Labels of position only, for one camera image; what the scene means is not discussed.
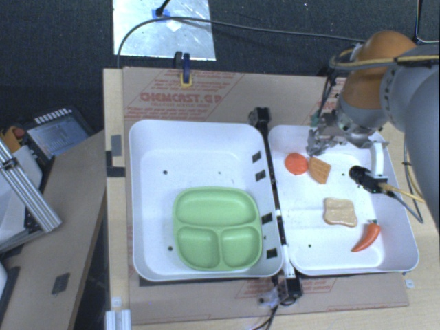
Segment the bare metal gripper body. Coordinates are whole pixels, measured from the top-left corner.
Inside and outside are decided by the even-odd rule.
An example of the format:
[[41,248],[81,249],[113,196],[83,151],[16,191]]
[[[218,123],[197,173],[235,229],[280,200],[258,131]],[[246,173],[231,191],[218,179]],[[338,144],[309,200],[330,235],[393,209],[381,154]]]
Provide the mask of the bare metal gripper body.
[[319,138],[333,138],[336,144],[350,143],[357,148],[370,148],[371,134],[371,129],[354,123],[347,114],[336,110],[322,114],[315,130],[316,141]]

